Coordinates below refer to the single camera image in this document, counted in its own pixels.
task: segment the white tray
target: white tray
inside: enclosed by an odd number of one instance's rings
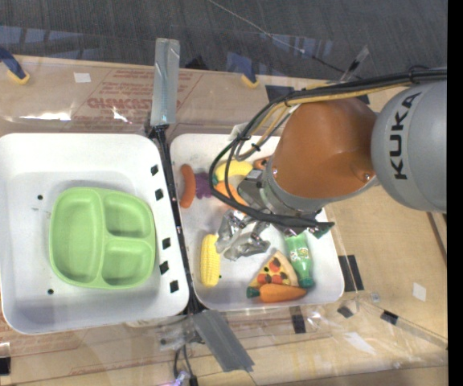
[[[260,153],[253,159],[272,154],[279,138],[271,138]],[[183,177],[180,168],[183,164],[192,167],[195,173],[210,168],[215,156],[229,143],[227,135],[221,134],[183,134],[172,142],[170,153],[173,172],[178,192],[178,199],[184,190]],[[188,209],[180,208],[183,234],[198,299],[209,309],[220,311],[248,310],[265,307],[315,305],[335,302],[344,291],[344,278],[338,262],[334,240],[331,233],[326,233],[320,239],[307,232],[307,241],[313,257],[313,278],[316,285],[303,297],[291,302],[265,304],[257,298],[246,298],[249,282],[256,276],[260,267],[277,249],[283,253],[285,244],[281,234],[270,226],[260,236],[271,242],[268,252],[250,257],[240,257],[237,261],[229,261],[221,257],[221,278],[213,288],[207,288],[201,283],[199,275],[199,253],[204,236],[217,233],[224,212],[228,209],[216,197],[209,199],[194,199]],[[326,211],[317,217],[319,221],[327,221]]]
[[[149,204],[157,256],[145,283],[132,289],[90,289],[55,275],[48,252],[51,209],[62,191],[78,186],[131,193]],[[168,270],[162,274],[164,262]],[[180,313],[189,291],[157,147],[134,134],[13,133],[0,138],[0,283],[6,321],[27,334]]]

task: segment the gray floor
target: gray floor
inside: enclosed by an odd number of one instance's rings
[[[157,37],[181,65],[337,80],[447,65],[448,0],[0,0],[0,44],[15,53],[152,64]]]

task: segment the green bottle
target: green bottle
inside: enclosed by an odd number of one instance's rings
[[[286,236],[285,242],[289,247],[290,263],[297,274],[299,286],[308,289],[313,286],[311,276],[313,262],[310,257],[309,247],[306,243],[305,234],[302,232],[297,236]]]

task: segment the yellow corn cob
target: yellow corn cob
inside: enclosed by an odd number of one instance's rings
[[[234,175],[243,175],[246,176],[252,170],[253,165],[250,162],[237,162],[236,160],[232,160],[230,162],[230,170],[228,171],[229,176]],[[224,180],[224,171],[226,170],[226,163],[222,163],[215,169],[215,177],[217,178],[218,182]]]
[[[217,235],[208,234],[201,243],[199,272],[201,273],[201,282],[206,287],[214,287],[219,282],[221,257],[215,250],[216,241]]]

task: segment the green plate compartment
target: green plate compartment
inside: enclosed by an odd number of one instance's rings
[[[72,187],[51,214],[51,267],[67,283],[127,289],[152,273],[154,218],[141,199],[98,187]]]

